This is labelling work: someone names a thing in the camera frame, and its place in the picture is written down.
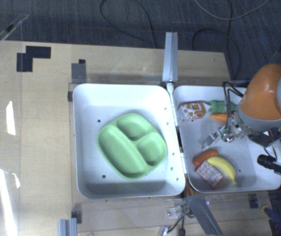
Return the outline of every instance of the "carrot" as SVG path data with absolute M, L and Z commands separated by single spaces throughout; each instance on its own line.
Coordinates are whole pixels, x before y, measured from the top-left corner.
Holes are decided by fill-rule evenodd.
M 227 122 L 227 114 L 211 114 L 210 117 L 222 122 Z
M 203 161 L 207 160 L 208 158 L 212 156 L 218 156 L 218 151 L 216 149 L 211 149 L 205 152 L 200 153 L 198 156 L 193 158 L 193 165 L 196 167 L 199 167 Z

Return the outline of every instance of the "white plastic tray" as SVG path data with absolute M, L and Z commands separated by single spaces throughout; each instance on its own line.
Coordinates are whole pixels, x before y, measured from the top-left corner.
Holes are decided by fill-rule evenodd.
M 239 88 L 239 90 L 245 92 L 245 88 Z M 240 101 L 240 98 L 234 94 L 231 94 L 231 99 L 235 104 Z M 180 86 L 174 91 L 174 101 L 177 109 L 185 102 L 207 102 L 211 100 L 224 101 L 222 87 Z M 224 123 L 212 119 L 210 113 L 193 122 L 181 122 L 180 119 L 178 122 L 189 180 L 197 191 L 203 193 L 250 192 L 275 190 L 280 187 L 281 176 L 257 163 L 257 157 L 260 154 L 265 154 L 263 147 L 244 137 L 231 143 L 225 143 L 220 140 L 212 147 L 217 149 L 219 155 L 227 159 L 235 167 L 237 181 L 237 185 L 233 185 L 228 176 L 224 176 L 223 181 L 215 190 L 212 190 L 195 172 L 192 159 L 201 152 L 201 141 L 210 133 L 217 131 Z
M 174 196 L 185 186 L 169 94 L 159 86 L 82 84 L 73 92 L 77 184 L 90 199 Z M 97 148 L 100 129 L 127 113 L 145 117 L 163 136 L 167 158 L 138 180 L 120 177 Z

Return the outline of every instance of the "green plate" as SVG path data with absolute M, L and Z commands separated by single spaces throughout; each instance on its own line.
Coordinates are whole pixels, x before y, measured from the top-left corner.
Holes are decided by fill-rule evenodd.
M 126 114 L 104 126 L 97 137 L 100 152 L 123 178 L 139 179 L 167 157 L 167 145 L 144 117 Z

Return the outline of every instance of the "wooden surface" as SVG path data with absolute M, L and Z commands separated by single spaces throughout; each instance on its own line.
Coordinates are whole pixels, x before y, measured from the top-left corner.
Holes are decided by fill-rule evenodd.
M 71 82 L 71 63 L 85 59 L 88 80 L 115 83 L 119 80 L 144 81 L 147 78 L 159 79 L 163 68 L 163 50 L 117 48 L 100 46 L 80 46 L 50 43 L 19 43 L 6 41 L 0 44 L 0 71 L 15 73 L 16 54 L 25 52 L 26 45 L 51 47 L 50 59 L 33 59 L 33 72 L 23 73 L 21 88 L 15 87 L 21 95 L 21 108 L 18 108 L 16 123 L 21 123 L 20 169 L 16 170 L 21 183 L 18 200 L 19 210 L 14 210 L 19 223 L 19 235 L 42 236 L 57 235 L 58 219 L 70 218 L 73 208 L 70 160 L 70 129 L 68 110 L 68 84 Z M 224 56 L 221 53 L 179 52 L 179 78 L 195 81 L 197 84 L 220 83 L 229 78 Z M 10 157 L 4 149 L 0 162 L 10 163 Z M 100 212 L 98 207 L 92 211 Z M 119 224 L 119 214 L 111 210 Z M 147 213 L 165 216 L 160 210 L 148 210 Z M 219 225 L 226 235 L 271 235 L 269 223 L 263 220 L 259 211 L 247 208 L 229 209 L 215 207 L 215 217 L 224 212 L 229 220 Z M 95 230 L 95 236 L 156 236 L 159 226 L 138 228 L 141 220 L 146 223 L 145 213 L 139 221 L 128 229 L 117 228 L 109 231 Z M 3 212 L 0 199 L 0 235 L 6 235 L 3 226 Z M 196 219 L 186 220 L 187 235 L 204 235 Z M 88 233 L 82 231 L 80 236 Z

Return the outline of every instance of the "toy banana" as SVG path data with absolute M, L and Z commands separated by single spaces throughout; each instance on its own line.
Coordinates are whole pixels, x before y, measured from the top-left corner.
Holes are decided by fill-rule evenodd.
M 212 156 L 207 161 L 211 165 L 221 168 L 231 178 L 233 184 L 237 183 L 235 181 L 235 169 L 227 160 L 219 156 Z

